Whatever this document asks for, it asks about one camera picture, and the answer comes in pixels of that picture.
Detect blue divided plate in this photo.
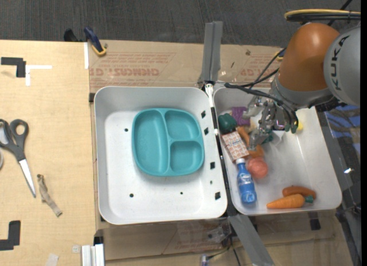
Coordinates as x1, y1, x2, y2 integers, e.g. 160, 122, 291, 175
131, 108, 205, 177

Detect white plastic tray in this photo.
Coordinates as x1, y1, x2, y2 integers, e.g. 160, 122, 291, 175
213, 87, 343, 217
93, 86, 228, 226

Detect orange toy carrot, green top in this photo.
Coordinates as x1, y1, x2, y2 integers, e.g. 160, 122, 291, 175
266, 193, 315, 210

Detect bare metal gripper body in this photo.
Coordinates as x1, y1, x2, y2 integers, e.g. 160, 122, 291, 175
243, 97, 285, 134

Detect purple toy grapes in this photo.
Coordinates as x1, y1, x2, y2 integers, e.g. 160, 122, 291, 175
231, 106, 251, 127

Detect brown cardboard board, red print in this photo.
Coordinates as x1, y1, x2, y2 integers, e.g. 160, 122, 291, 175
88, 40, 346, 261

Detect orange-brown toy sausage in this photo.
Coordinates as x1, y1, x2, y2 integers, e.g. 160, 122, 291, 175
282, 185, 317, 200

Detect black cylinder on white bracket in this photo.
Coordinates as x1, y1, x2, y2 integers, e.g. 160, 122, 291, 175
270, 115, 288, 147

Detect grey cloth strip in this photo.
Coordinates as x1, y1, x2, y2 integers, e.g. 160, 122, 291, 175
36, 174, 63, 218

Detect green toy broccoli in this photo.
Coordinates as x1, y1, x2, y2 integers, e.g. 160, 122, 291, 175
217, 113, 239, 135

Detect grey-handled scissors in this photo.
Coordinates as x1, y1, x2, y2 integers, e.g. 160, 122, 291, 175
0, 119, 37, 198

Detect blue plastic bottle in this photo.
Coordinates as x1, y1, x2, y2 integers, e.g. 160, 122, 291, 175
235, 157, 257, 205

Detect pink toy peach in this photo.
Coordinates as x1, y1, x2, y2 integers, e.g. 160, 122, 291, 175
247, 157, 269, 179

